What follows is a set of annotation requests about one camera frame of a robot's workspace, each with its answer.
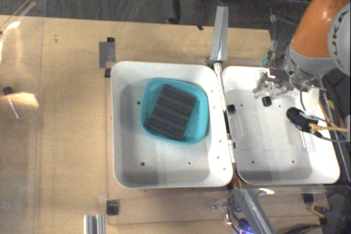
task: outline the black foam piece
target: black foam piece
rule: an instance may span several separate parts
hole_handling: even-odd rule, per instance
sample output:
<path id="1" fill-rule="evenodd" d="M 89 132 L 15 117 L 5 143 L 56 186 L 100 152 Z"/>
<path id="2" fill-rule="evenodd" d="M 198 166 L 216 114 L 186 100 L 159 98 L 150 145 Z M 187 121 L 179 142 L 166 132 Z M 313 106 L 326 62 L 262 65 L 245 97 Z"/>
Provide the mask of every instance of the black foam piece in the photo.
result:
<path id="1" fill-rule="evenodd" d="M 145 127 L 158 135 L 183 141 L 196 98 L 165 84 Z"/>

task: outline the wooden table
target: wooden table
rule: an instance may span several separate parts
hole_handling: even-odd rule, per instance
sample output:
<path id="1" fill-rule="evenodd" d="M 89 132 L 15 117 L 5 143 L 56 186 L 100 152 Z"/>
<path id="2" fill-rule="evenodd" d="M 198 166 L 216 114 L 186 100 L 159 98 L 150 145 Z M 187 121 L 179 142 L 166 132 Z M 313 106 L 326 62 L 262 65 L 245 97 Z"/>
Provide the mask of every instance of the wooden table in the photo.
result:
<path id="1" fill-rule="evenodd" d="M 104 213 L 106 198 L 112 199 L 106 141 L 109 93 L 105 70 L 99 68 L 99 42 L 116 38 L 117 61 L 203 64 L 210 53 L 212 32 L 212 27 L 44 19 L 34 233 L 82 233 L 84 215 Z M 258 66 L 269 46 L 267 30 L 230 28 L 227 64 Z M 268 200 L 267 209 L 275 210 L 270 219 L 274 227 L 286 230 L 296 224 L 319 223 L 302 200 L 296 204 L 296 198 Z M 290 212 L 279 215 L 280 204 L 285 210 L 293 204 L 298 212 L 293 217 Z M 219 214 L 201 221 L 138 222 L 106 224 L 106 233 L 231 233 Z"/>

